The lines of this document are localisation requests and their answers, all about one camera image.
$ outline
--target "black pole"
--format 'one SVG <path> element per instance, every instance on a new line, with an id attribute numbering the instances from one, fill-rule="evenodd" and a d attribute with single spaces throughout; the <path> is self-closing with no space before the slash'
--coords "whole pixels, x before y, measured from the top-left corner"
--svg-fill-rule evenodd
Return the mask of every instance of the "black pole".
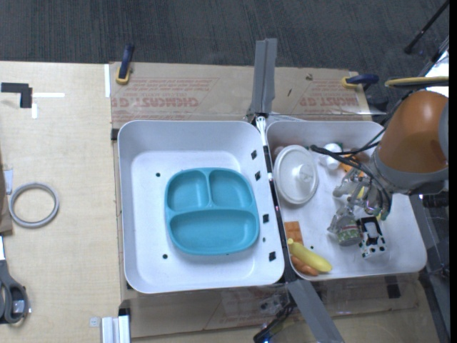
<path id="1" fill-rule="evenodd" d="M 449 0 L 446 0 L 445 3 L 441 6 L 441 8 L 438 9 L 438 11 L 435 13 L 435 15 L 433 15 L 432 18 L 428 21 L 428 23 L 422 28 L 422 30 L 418 33 L 418 35 L 414 37 L 414 39 L 411 41 L 411 43 L 403 49 L 407 54 L 411 53 L 413 46 L 423 36 L 423 34 L 427 31 L 427 29 L 430 28 L 430 26 L 434 23 L 434 21 L 437 20 L 437 18 L 441 15 L 441 13 L 444 11 L 444 9 L 448 7 L 448 5 L 449 5 Z"/>

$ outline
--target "white tray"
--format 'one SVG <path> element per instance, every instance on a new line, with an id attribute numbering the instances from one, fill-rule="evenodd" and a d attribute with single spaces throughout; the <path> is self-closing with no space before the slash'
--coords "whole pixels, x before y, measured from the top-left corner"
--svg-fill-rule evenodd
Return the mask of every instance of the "white tray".
<path id="1" fill-rule="evenodd" d="M 342 143 L 345 150 L 361 147 L 383 127 L 370 121 L 278 121 L 267 128 L 266 136 L 271 153 L 279 146 L 324 146 L 331 142 Z M 291 206 L 279 200 L 284 222 L 299 221 L 303 243 L 330 261 L 333 269 L 328 274 L 310 277 L 313 281 L 365 277 L 381 274 L 418 272 L 427 261 L 426 248 L 406 195 L 393 197 L 392 210 L 386 221 L 381 222 L 386 238 L 387 251 L 379 257 L 363 259 L 358 245 L 341 247 L 327 231 L 335 211 L 345 197 L 336 199 L 333 189 L 341 183 L 344 170 L 331 172 L 318 163 L 318 154 L 313 153 L 318 169 L 316 193 L 303 206 Z"/>
<path id="2" fill-rule="evenodd" d="M 132 121 L 121 128 L 118 147 L 124 271 L 136 291 L 261 286 L 282 277 L 278 222 L 261 137 L 254 126 L 243 121 Z M 164 215 L 166 184 L 175 173 L 196 167 L 233 169 L 250 182 L 260 234 L 248 249 L 196 256 L 172 243 Z"/>

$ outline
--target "wooden surface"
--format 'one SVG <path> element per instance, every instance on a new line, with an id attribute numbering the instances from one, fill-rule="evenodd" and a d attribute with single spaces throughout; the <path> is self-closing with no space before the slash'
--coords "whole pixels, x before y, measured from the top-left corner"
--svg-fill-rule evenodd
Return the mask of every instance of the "wooden surface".
<path id="1" fill-rule="evenodd" d="M 14 169 L 13 186 L 44 182 L 60 198 L 57 217 L 40 229 L 4 237 L 11 275 L 25 285 L 32 313 L 23 324 L 0 325 L 0 342 L 100 342 L 92 317 L 116 317 L 120 304 L 111 105 L 104 65 L 0 63 L 1 82 L 27 83 L 37 119 L 19 108 L 19 95 L 0 93 L 0 147 Z M 52 208 L 43 192 L 18 199 L 17 212 L 39 219 Z M 438 342 L 431 313 L 417 282 L 417 304 L 396 312 L 339 317 L 347 342 Z M 135 339 L 138 342 L 252 342 L 258 327 Z M 313 342 L 305 325 L 304 342 Z"/>

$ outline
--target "black bracket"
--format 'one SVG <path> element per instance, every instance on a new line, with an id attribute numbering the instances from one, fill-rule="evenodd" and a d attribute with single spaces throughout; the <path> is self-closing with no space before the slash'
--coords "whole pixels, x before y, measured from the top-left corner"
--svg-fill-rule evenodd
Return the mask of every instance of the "black bracket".
<path id="1" fill-rule="evenodd" d="M 31 93 L 32 88 L 28 84 L 19 84 L 19 83 L 1 83 L 1 92 L 2 93 L 20 93 L 21 108 L 31 108 Z"/>

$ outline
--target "black scissors handle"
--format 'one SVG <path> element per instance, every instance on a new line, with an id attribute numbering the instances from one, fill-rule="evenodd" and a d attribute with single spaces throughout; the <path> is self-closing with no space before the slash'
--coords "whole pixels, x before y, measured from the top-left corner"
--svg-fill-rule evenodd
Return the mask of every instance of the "black scissors handle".
<path id="1" fill-rule="evenodd" d="M 14 312 L 14 301 L 24 301 L 24 310 Z M 8 272 L 6 260 L 0 260 L 0 319 L 9 324 L 21 320 L 29 309 L 29 298 L 23 286 L 17 283 Z"/>

